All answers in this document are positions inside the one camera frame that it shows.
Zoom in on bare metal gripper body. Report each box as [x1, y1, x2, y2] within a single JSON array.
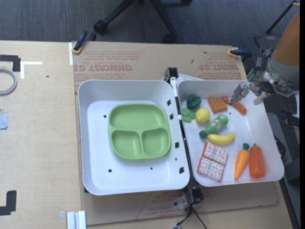
[[248, 76, 299, 97]]

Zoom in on orange sausage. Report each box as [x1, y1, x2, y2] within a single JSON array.
[[221, 95, 247, 115]]

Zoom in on orange waffle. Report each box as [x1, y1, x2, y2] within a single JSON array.
[[207, 96, 228, 115]]

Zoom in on white plastic tray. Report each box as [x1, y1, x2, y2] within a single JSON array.
[[177, 80, 285, 187], [78, 79, 191, 197]]

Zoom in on green bottle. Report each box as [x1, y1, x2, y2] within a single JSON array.
[[198, 114, 229, 139]]

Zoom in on yellow lemon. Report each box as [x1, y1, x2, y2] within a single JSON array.
[[195, 107, 211, 124]]

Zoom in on dark green broccoli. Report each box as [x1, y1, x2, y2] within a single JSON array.
[[186, 94, 202, 110]]

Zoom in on yellow banana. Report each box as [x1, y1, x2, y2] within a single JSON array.
[[206, 132, 235, 146]]

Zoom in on white paper sheet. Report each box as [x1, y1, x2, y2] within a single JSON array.
[[177, 73, 206, 82]]

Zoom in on light green grapes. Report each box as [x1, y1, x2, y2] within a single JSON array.
[[181, 107, 197, 124]]

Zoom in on orange and white carton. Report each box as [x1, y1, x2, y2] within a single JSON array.
[[196, 156, 225, 182], [202, 141, 229, 166]]

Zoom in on orange carrot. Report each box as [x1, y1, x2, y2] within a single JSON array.
[[234, 143, 250, 181]]

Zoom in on thin black and white rod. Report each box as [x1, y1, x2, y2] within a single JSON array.
[[170, 77, 195, 191]]

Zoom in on orange bottle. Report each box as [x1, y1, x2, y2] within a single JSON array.
[[248, 143, 266, 178]]

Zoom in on brown cardboard board red print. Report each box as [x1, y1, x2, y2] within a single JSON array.
[[71, 41, 280, 226]]

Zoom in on green divided plate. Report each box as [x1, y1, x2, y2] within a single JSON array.
[[108, 103, 172, 160]]

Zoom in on black cylinder on white bracket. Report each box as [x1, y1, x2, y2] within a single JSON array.
[[253, 91, 300, 130]]

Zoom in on black block with thin wires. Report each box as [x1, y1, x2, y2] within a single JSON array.
[[163, 67, 180, 82], [182, 187, 205, 206]]

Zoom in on white ring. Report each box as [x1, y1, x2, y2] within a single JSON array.
[[0, 66, 18, 96]]

